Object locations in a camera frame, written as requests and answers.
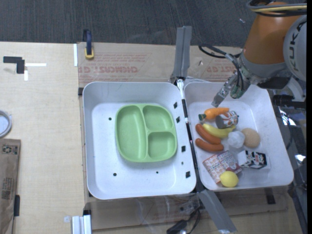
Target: tan ball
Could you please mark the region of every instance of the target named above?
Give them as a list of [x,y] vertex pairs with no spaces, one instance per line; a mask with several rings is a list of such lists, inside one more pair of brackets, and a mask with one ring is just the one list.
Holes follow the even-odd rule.
[[255,148],[260,144],[260,135],[252,128],[244,128],[241,131],[245,136],[244,145],[250,148]]

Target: white plastic tray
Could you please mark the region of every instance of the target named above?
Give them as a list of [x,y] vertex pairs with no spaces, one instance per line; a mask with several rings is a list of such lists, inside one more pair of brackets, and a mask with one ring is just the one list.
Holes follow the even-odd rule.
[[[137,163],[119,154],[115,116],[120,107],[133,103],[150,103],[169,110],[177,132],[177,152],[172,158]],[[167,82],[92,82],[83,90],[83,111],[87,185],[94,197],[178,195],[194,189],[195,170],[177,87]]]
[[[214,96],[222,85],[223,83],[192,82],[185,86],[184,93],[193,140],[200,137],[195,130],[195,125],[199,123],[198,114],[202,114],[207,108],[212,107]],[[239,115],[237,130],[250,127],[258,131],[261,137],[260,145],[248,150],[265,153],[269,159],[269,165],[260,170],[243,168],[243,171],[238,174],[239,183],[236,187],[222,187],[213,181],[202,164],[213,153],[195,146],[199,175],[203,185],[213,191],[224,191],[290,184],[293,181],[293,169],[267,90],[251,85],[240,99],[227,96],[219,107],[229,107]],[[216,126],[214,121],[207,123]],[[225,150],[229,150],[234,156],[243,150],[243,148],[230,148],[227,139],[222,140],[222,144]]]

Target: dark gray fabric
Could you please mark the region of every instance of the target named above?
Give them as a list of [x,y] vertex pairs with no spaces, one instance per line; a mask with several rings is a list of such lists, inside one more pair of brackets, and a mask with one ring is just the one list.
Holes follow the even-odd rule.
[[[250,0],[0,0],[0,41],[176,43],[193,27],[192,45],[243,46],[255,13]],[[302,3],[305,0],[279,0]]]

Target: small carton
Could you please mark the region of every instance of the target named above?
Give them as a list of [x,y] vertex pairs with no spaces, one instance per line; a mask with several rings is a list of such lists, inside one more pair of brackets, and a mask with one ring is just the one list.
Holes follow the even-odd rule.
[[261,169],[268,165],[267,157],[263,153],[244,150],[237,155],[241,167]]
[[215,183],[220,182],[220,175],[225,171],[232,171],[236,174],[242,171],[236,159],[229,151],[211,156],[203,161],[203,165]]

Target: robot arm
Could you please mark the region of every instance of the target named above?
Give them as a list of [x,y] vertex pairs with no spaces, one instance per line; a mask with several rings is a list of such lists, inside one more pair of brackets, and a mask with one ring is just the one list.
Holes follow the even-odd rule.
[[[306,81],[306,4],[253,0],[248,6],[258,15],[240,56],[224,55],[236,66],[236,72],[215,96],[214,107],[228,94],[240,98],[251,84],[277,90],[290,85],[293,90],[298,88],[293,85],[296,79]],[[300,92],[293,94],[297,101],[304,98]]]

